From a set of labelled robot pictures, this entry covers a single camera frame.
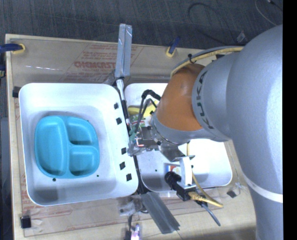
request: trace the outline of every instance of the blue plastic tray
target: blue plastic tray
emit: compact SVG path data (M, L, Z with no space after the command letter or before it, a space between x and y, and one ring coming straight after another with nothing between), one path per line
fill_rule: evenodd
M38 168L52 178L80 178L93 174L100 164L94 127L71 116L46 116L35 128L34 151Z

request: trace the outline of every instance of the yellow object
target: yellow object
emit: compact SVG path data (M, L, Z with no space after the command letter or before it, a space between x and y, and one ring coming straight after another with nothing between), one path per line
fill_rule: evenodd
M174 54L175 54L175 52L176 52L177 49L175 48L175 50L173 51L173 53L169 53L170 49L171 49L171 47L169 46L167 48L167 50L166 50L166 56L172 58L174 56Z
M157 101L157 100L155 100L154 101L154 103L155 103L155 105L157 105L159 102ZM151 114L151 111L155 111L155 106L153 105L153 104L151 104L151 105L149 105L149 106L147 106L147 108L146 108L146 110L145 110L145 113L144 113L144 115L143 115L143 117L149 117ZM130 116L132 116L132 115L137 115L139 112L140 112L140 108L138 107L138 106L129 106L128 108L127 108L127 111L128 111L128 114L130 115Z
M200 56L197 56L194 58L194 60L197 62L198 60L211 57L213 55L222 54L222 53L231 53L231 52L240 52L244 47L233 47L233 48L225 48L220 50L211 51L209 53L202 54ZM186 65L190 64L191 62L189 60L183 62L181 65L177 66L171 73L170 76L172 77L178 70L185 67Z
M190 143L188 142L186 144L186 155L189 156L190 155ZM192 170L192 178L193 181L195 182L196 186L198 187L198 189L202 192L203 195L206 196L206 198L203 198L202 196L200 196L198 193L196 193L195 191L189 192L188 195L191 197L191 199L193 200L197 200L197 201L203 201L206 203L209 203L211 205L217 206L217 207L223 207L223 204L221 204L220 202L216 201L215 199L213 199L212 197L210 197L201 187L201 185L199 184L199 182L197 181L197 178L195 177L193 170Z
M23 49L21 49L21 50L12 50L12 51L11 51L12 54L21 54L21 53L23 53L23 52L25 51L25 46L24 46L24 44L19 43L18 45L20 45Z

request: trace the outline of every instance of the yellow cable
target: yellow cable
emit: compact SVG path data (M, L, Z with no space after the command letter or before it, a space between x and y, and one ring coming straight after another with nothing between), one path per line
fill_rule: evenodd
M207 57L211 57L213 55L222 54L222 53L231 53L231 52L240 52L244 47L232 47L232 48L225 48L220 50L211 51L209 53L205 53L202 55L199 55L195 58L193 58L195 61L205 59ZM185 67L186 65L190 64L191 62L189 60L183 62L181 65L177 66L171 73L170 76L172 77L177 71L179 71L181 68Z
M190 155L190 143L188 142L186 144L186 155L189 156ZM223 207L223 204L221 204L220 202L216 201L215 199L213 199L212 197L210 197L204 190L203 188L201 187L201 185L199 184L197 178L195 177L194 173L193 173L193 170L192 170L192 178L193 178L193 181L195 182L195 184L197 185L198 189L206 196L206 198L203 198L202 196L200 196L198 193L192 191L192 192L189 192L188 195L193 199L193 200L197 200L197 201L203 201L203 202L207 202L211 205L214 205L214 206L217 206L217 207Z

